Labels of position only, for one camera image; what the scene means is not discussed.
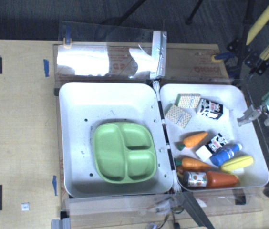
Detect white plastic tray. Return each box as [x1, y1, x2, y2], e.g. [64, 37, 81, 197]
[159, 83, 269, 192]
[58, 81, 175, 198]

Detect black and white cow carton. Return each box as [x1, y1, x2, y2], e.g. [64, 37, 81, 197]
[196, 98, 224, 121]

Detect cow print carton, red accents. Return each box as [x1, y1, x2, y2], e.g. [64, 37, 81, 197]
[195, 133, 229, 163]

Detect blue bottle with white cap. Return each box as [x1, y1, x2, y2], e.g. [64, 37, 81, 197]
[209, 143, 243, 167]

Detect yellow corn cob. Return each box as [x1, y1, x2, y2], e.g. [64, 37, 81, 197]
[220, 155, 255, 172]

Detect small orange carrot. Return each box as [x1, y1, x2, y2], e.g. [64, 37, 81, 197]
[174, 157, 212, 172]
[177, 131, 209, 151]

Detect orange patterned carton, green side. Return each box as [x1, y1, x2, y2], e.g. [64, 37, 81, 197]
[164, 104, 193, 129]
[175, 93, 202, 109]

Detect large dark orange carrot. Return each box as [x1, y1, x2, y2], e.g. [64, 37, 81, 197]
[205, 170, 240, 189]

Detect small can with fruit print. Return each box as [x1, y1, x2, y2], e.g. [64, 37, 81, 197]
[182, 171, 208, 188]

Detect green divided plate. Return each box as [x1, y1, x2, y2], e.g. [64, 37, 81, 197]
[92, 122, 158, 184]

